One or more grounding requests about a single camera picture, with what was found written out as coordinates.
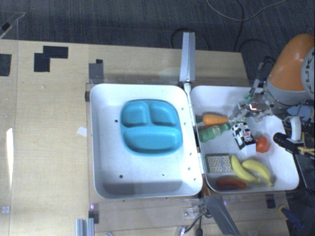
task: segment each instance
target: red tomato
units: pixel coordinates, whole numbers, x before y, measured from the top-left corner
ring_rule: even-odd
[[[267,138],[264,136],[260,136],[256,139],[256,151],[260,153],[265,153],[269,150],[270,143]]]

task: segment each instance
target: wooden table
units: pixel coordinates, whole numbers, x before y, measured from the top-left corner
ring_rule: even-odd
[[[106,82],[172,82],[179,73],[181,50],[2,40],[0,53],[10,53],[12,43],[18,45],[18,54],[12,53],[18,67],[11,69],[18,73],[16,92],[12,92],[17,102],[9,235],[73,236],[75,220],[86,219],[90,205],[87,138],[77,134],[80,127],[87,127],[88,64],[102,59]],[[34,72],[34,53],[42,53],[44,45],[67,46],[68,58],[51,59],[49,73]],[[0,78],[0,83],[4,85],[7,78]],[[197,51],[195,85],[209,80],[213,85],[246,86],[241,54]],[[288,235],[286,222],[276,209],[267,209],[263,199],[227,198],[231,216],[244,235]],[[287,205],[283,194],[275,199],[278,205]],[[141,212],[129,210],[132,217],[121,217],[123,211],[110,207],[109,214],[116,214],[111,217],[116,221],[115,236],[172,236],[183,220],[167,214],[169,222],[163,226],[161,218],[166,214],[150,209],[157,211],[156,221],[141,224],[145,207]],[[134,221],[133,227],[126,220]],[[4,216],[1,221],[8,223]],[[213,219],[205,219],[203,229],[205,236],[221,235]]]

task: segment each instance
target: banana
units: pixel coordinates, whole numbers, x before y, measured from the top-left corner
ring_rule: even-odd
[[[261,182],[260,178],[255,178],[242,167],[235,155],[231,156],[231,166],[234,173],[245,182]]]
[[[273,183],[270,180],[270,171],[262,163],[259,163],[256,160],[247,160],[242,163],[242,166],[245,169],[257,171],[264,179],[267,180],[269,186],[273,186]]]

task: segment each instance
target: clear plastic part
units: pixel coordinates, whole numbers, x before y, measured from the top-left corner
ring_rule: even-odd
[[[18,23],[24,13],[0,11],[0,235],[9,235],[18,74]]]

